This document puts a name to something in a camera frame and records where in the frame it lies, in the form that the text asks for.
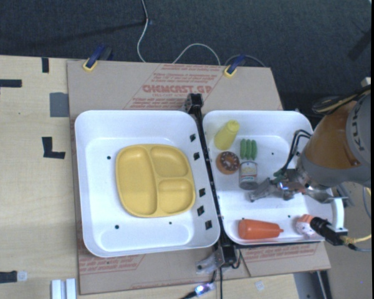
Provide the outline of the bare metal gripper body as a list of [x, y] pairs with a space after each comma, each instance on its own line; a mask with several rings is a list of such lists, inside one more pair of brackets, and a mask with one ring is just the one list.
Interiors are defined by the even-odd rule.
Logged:
[[285, 201], [293, 199], [296, 194], [309, 196], [319, 203], [330, 203], [333, 199], [329, 187], [319, 184], [307, 173], [300, 173], [296, 169], [288, 169], [285, 172], [285, 176], [279, 182], [279, 190]]

